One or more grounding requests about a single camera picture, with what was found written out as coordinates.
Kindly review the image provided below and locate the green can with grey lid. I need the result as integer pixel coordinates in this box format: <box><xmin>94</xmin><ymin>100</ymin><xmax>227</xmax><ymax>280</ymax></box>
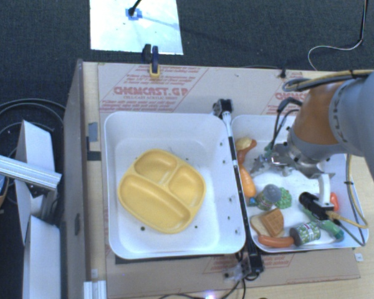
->
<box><xmin>255</xmin><ymin>184</ymin><xmax>282</xmax><ymax>211</ymax></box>

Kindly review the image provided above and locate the tan bread slice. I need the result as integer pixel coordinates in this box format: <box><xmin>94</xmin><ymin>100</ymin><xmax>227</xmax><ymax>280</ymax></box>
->
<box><xmin>249</xmin><ymin>213</ymin><xmax>272</xmax><ymax>237</ymax></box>

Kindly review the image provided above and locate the green peas can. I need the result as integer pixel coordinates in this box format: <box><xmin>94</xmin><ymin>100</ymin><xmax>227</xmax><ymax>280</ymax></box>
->
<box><xmin>289</xmin><ymin>221</ymin><xmax>322</xmax><ymax>247</ymax></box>

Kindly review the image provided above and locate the orange carrot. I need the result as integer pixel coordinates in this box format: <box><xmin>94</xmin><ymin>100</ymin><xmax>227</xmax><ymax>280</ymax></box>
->
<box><xmin>238</xmin><ymin>164</ymin><xmax>257</xmax><ymax>198</ymax></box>

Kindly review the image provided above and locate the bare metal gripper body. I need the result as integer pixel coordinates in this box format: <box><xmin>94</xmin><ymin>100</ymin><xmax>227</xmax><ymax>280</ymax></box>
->
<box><xmin>269</xmin><ymin>142</ymin><xmax>336</xmax><ymax>181</ymax></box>

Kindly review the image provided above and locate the yellow divided plate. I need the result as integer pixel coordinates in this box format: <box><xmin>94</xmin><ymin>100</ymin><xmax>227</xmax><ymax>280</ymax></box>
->
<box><xmin>117</xmin><ymin>148</ymin><xmax>208</xmax><ymax>235</ymax></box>

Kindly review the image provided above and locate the thin black and white rod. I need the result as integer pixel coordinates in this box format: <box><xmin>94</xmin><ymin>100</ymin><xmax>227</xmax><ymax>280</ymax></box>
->
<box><xmin>222</xmin><ymin>112</ymin><xmax>257</xmax><ymax>261</ymax></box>

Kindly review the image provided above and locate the brown waffle biscuit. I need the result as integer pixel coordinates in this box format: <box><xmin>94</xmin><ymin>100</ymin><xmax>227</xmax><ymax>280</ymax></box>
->
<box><xmin>260</xmin><ymin>208</ymin><xmax>285</xmax><ymax>237</ymax></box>

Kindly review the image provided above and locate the orange red toy pepper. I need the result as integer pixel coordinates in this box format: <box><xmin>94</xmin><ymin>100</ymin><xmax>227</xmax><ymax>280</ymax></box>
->
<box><xmin>236</xmin><ymin>138</ymin><xmax>257</xmax><ymax>164</ymax></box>

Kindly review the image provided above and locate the pale yellow toy food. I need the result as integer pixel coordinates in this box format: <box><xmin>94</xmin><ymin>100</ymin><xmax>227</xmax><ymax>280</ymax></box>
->
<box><xmin>235</xmin><ymin>136</ymin><xmax>252</xmax><ymax>151</ymax></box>

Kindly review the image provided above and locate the green bottle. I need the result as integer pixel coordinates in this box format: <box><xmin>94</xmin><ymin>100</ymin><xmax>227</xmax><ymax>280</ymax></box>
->
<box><xmin>301</xmin><ymin>204</ymin><xmax>345</xmax><ymax>241</ymax></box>

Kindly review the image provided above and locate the orange sausage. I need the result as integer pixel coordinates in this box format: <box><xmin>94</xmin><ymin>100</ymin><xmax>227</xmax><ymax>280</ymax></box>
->
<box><xmin>257</xmin><ymin>234</ymin><xmax>295</xmax><ymax>249</ymax></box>

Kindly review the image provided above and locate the black block with thin wires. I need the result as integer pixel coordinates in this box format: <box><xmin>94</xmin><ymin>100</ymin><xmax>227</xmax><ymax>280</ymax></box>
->
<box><xmin>241</xmin><ymin>250</ymin><xmax>266</xmax><ymax>277</ymax></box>
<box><xmin>212</xmin><ymin>98</ymin><xmax>234</xmax><ymax>118</ymax></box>

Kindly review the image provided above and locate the black cylinder on white bracket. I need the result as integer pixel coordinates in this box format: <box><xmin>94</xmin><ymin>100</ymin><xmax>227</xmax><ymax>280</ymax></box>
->
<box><xmin>298</xmin><ymin>173</ymin><xmax>335</xmax><ymax>222</ymax></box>

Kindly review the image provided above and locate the white plastic tray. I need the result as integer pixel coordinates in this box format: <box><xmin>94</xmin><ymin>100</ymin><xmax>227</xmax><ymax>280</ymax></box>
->
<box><xmin>103</xmin><ymin>110</ymin><xmax>247</xmax><ymax>260</ymax></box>
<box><xmin>230</xmin><ymin>114</ymin><xmax>370</xmax><ymax>254</ymax></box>

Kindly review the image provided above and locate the brown cardboard board red print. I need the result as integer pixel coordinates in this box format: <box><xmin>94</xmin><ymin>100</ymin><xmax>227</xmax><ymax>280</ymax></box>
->
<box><xmin>97</xmin><ymin>62</ymin><xmax>361</xmax><ymax>299</ymax></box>

